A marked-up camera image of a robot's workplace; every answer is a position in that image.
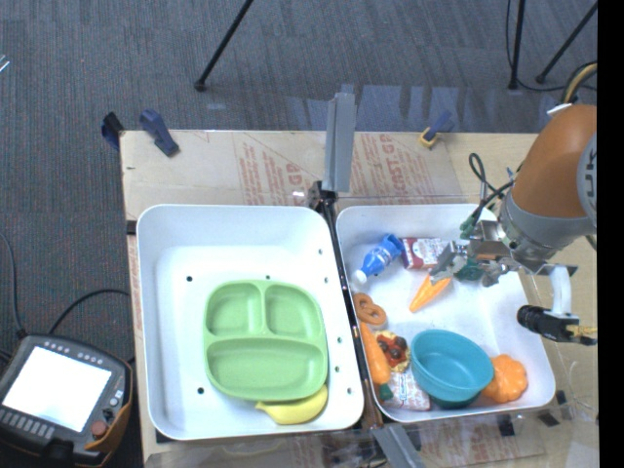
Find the blue plastic bottle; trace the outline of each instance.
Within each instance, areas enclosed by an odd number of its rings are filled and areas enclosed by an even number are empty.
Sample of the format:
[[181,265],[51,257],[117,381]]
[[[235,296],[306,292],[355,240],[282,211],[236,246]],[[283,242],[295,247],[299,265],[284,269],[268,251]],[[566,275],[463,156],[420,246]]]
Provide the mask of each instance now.
[[355,278],[365,283],[369,276],[379,274],[392,260],[401,254],[403,243],[394,234],[387,234],[381,242],[364,257],[362,267],[355,271]]

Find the yellow banana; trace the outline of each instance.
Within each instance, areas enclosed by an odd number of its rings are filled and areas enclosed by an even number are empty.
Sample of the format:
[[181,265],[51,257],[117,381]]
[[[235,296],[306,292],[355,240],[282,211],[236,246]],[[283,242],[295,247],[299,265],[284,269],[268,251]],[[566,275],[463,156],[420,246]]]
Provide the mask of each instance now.
[[259,401],[255,404],[255,408],[264,410],[276,423],[295,425],[318,416],[328,401],[328,395],[328,386],[323,384],[317,392],[303,399],[268,403]]

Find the tan table surface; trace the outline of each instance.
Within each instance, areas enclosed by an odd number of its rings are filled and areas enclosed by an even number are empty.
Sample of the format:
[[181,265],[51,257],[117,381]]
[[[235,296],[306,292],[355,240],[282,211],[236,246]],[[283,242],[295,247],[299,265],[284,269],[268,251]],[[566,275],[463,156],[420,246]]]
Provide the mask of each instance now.
[[[167,158],[160,152],[147,132],[128,131],[120,136],[122,179],[129,222],[136,221],[149,206],[161,203],[300,204],[289,201],[296,189],[305,190],[311,182],[323,178],[325,134],[321,132],[171,133],[181,148],[173,158]],[[355,195],[373,195],[375,192],[383,195],[385,192],[396,197],[405,193],[415,195],[424,189],[425,194],[456,195],[464,202],[477,202],[480,184],[468,165],[469,154],[479,154],[486,168],[487,180],[500,185],[508,179],[508,167],[512,170],[518,168],[536,135],[440,134],[432,149],[419,145],[417,137],[418,134],[356,133],[351,187],[351,190],[357,190]],[[392,182],[386,188],[379,187],[390,180]],[[242,188],[248,191],[251,188],[255,192],[243,192]],[[401,196],[391,203],[402,203]],[[221,464],[214,464],[205,453],[198,454],[195,459],[191,453],[202,452],[202,446],[195,443],[155,442],[155,429],[146,410],[136,236],[128,236],[128,247],[135,319],[136,381],[146,466],[230,466],[222,460],[219,461]],[[596,252],[584,238],[580,238],[558,253],[553,261],[579,266],[571,278],[572,310],[580,317],[581,324],[596,326]],[[523,285],[527,296],[541,300],[545,307],[550,306],[551,289],[547,278],[526,276],[523,277]],[[538,443],[543,444],[543,448],[535,449],[535,455],[539,457],[525,453],[522,454],[524,457],[507,459],[500,454],[499,458],[504,460],[482,462],[479,466],[599,466],[598,347],[549,340],[545,340],[544,345],[558,389],[566,393],[567,403],[558,408],[554,402],[550,409],[553,417],[559,419],[558,424],[549,427],[536,419],[527,421],[525,438],[537,435]],[[529,434],[531,429],[539,431]],[[468,449],[473,449],[474,443],[472,448],[470,444],[468,446]],[[441,457],[445,461],[441,462],[440,459],[428,458],[426,454],[424,450],[422,458],[427,467],[454,466],[453,461],[443,455]],[[474,462],[478,458],[473,454],[470,459]],[[260,458],[254,463],[250,466],[265,466]],[[266,466],[271,466],[271,463],[275,460],[267,458]],[[293,466],[315,466],[306,463],[297,460]],[[239,456],[231,466],[247,464]]]

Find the orange vegetable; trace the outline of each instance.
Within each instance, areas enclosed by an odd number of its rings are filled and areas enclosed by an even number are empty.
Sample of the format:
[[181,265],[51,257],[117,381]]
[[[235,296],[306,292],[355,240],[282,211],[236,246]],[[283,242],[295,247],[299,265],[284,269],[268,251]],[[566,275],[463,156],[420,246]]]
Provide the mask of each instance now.
[[481,393],[501,404],[515,401],[528,387],[525,366],[507,354],[490,359],[494,366],[494,378]]
[[377,343],[366,323],[360,323],[360,335],[364,344],[364,351],[369,363],[370,379],[375,385],[383,385],[390,381],[390,365],[383,350]]
[[441,279],[435,285],[431,282],[431,276],[427,274],[424,282],[418,288],[416,296],[409,304],[409,310],[415,312],[424,304],[429,303],[439,292],[441,292],[449,283],[451,277]]

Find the table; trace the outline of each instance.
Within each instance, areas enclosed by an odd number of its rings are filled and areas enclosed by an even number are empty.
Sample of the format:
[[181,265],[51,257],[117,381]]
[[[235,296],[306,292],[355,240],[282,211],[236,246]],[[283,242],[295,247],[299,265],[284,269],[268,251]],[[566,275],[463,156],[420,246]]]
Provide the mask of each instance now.
[[[180,152],[167,158],[147,132],[120,134],[122,179],[129,223],[128,252],[136,341],[136,381],[143,459],[147,467],[296,466],[364,461],[371,436],[362,431],[281,439],[232,439],[210,442],[158,442],[146,410],[142,355],[137,238],[133,225],[156,204],[302,205],[305,191],[323,178],[322,132],[171,131]],[[478,201],[480,184],[468,165],[476,152],[487,179],[506,181],[526,156],[535,134],[440,134],[431,149],[418,134],[356,133],[351,192],[341,194],[344,206],[359,203],[411,204]],[[575,264],[571,278],[572,309],[582,324],[597,324],[597,256],[580,238],[554,258]],[[549,307],[548,279],[522,277],[527,297]],[[515,435],[501,436],[492,418],[439,422],[406,430],[420,443],[425,466],[598,466],[598,347],[544,341],[558,390],[564,393],[548,408],[511,418]]]

